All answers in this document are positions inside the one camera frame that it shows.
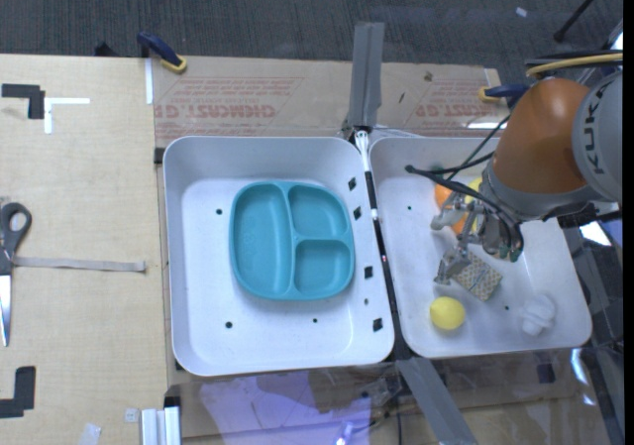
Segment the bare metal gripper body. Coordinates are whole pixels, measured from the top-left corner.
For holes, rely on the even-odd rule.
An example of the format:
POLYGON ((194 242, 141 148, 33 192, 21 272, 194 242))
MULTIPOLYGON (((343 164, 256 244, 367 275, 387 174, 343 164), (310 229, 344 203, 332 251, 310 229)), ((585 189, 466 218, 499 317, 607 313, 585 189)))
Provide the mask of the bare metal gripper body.
POLYGON ((484 251, 501 260, 515 263, 523 253, 520 224, 503 210, 484 208, 477 235, 484 251))

